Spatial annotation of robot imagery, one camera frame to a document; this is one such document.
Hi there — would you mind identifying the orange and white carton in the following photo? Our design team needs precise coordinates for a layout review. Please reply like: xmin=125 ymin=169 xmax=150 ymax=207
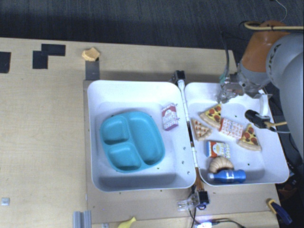
xmin=205 ymin=140 xmax=231 ymax=159

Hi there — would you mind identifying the red and white carton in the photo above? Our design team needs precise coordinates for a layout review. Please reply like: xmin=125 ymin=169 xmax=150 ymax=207
xmin=161 ymin=102 xmax=180 ymax=131

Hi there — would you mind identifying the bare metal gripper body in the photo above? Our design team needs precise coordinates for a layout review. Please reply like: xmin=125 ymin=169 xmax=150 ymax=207
xmin=221 ymin=74 xmax=262 ymax=99

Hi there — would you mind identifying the yellow banana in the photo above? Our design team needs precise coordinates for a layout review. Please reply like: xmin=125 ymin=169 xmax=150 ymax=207
xmin=117 ymin=217 xmax=137 ymax=228

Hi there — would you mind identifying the tan toy croissant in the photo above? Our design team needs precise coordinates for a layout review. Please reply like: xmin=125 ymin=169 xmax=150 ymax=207
xmin=209 ymin=156 xmax=235 ymax=173

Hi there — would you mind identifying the black block with thin wires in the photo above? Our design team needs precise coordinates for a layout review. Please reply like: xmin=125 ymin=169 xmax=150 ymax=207
xmin=174 ymin=70 xmax=186 ymax=82
xmin=198 ymin=190 xmax=210 ymax=209

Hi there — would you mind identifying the white and orange patterned packet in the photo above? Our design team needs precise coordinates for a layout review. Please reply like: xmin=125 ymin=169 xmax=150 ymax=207
xmin=218 ymin=118 xmax=244 ymax=140

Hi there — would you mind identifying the blue bottle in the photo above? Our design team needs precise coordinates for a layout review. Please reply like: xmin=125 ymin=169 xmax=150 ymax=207
xmin=207 ymin=169 xmax=247 ymax=185

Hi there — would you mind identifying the white plastic tray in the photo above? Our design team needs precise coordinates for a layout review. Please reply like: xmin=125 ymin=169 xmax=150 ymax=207
xmin=86 ymin=79 xmax=197 ymax=193
xmin=184 ymin=81 xmax=291 ymax=187

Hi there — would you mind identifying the orange toy bread piece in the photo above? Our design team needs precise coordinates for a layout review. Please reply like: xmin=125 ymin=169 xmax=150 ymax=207
xmin=82 ymin=47 xmax=101 ymax=62

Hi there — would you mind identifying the black cylinder on white bracket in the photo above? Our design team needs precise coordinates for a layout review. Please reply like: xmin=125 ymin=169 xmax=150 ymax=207
xmin=244 ymin=93 xmax=272 ymax=129

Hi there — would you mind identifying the thin black and white rod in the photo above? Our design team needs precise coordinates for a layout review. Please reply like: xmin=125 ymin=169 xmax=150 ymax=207
xmin=178 ymin=79 xmax=205 ymax=192

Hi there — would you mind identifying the blue divided plate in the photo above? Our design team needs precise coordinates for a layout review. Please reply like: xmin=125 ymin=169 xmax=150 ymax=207
xmin=99 ymin=111 xmax=166 ymax=174

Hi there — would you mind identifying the toy pizza slice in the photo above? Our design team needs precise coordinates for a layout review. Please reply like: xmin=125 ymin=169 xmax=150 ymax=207
xmin=199 ymin=103 xmax=223 ymax=129
xmin=237 ymin=123 xmax=262 ymax=152
xmin=191 ymin=118 xmax=213 ymax=142

